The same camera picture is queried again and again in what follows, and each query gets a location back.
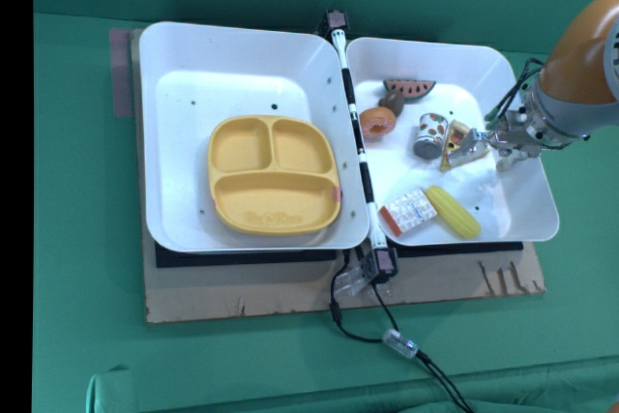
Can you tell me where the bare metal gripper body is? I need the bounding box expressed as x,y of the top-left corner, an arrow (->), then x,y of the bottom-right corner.
486,106 -> 553,160

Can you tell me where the yellow pizza slice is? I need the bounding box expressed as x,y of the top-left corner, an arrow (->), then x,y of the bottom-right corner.
438,119 -> 492,173

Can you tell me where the white can with strawberry print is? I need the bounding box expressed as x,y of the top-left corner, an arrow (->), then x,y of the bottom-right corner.
412,112 -> 451,161

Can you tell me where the white plastic tray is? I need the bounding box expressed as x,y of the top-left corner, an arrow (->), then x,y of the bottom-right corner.
138,20 -> 371,254
345,37 -> 561,249

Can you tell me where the yellow corn cob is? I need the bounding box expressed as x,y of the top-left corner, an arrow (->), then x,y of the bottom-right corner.
424,185 -> 483,240

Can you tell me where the red watermelon slice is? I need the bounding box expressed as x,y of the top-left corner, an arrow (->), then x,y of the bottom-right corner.
382,78 -> 437,104

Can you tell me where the orange and white packet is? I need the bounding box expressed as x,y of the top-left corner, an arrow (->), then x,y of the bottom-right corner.
377,189 -> 439,237

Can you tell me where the orange doughnut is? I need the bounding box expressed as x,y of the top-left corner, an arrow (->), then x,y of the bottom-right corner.
359,106 -> 398,141

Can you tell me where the black and white thin rod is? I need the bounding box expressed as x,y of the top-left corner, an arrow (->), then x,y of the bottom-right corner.
330,28 -> 389,252

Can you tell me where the yellow divided plate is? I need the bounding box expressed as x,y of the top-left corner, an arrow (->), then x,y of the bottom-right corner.
207,114 -> 343,237

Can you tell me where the brown cardboard board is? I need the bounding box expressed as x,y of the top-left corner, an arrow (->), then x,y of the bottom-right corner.
129,21 -> 547,325

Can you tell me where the black block with wires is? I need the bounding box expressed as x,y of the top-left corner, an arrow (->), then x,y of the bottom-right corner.
320,9 -> 351,38
359,247 -> 399,285

